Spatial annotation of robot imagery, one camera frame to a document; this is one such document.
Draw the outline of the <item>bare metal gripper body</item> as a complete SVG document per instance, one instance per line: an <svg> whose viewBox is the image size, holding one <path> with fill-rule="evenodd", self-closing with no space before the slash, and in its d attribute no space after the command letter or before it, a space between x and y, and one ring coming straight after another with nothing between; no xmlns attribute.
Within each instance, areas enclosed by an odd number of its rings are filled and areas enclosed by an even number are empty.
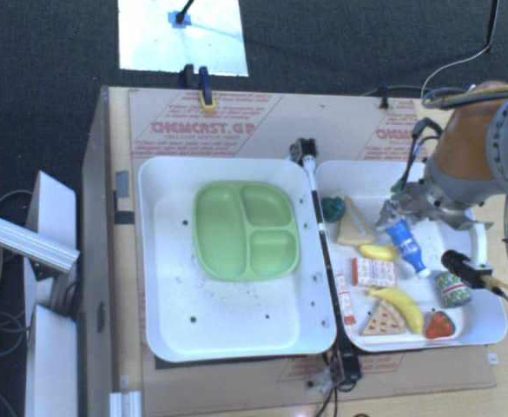
<svg viewBox="0 0 508 417"><path fill-rule="evenodd" d="M486 230L492 227L492 222L472 219L469 204L454 201L434 182L408 182L396 202L402 215L418 213L424 219L443 222L456 231L469 231L476 225L483 225Z"/></svg>

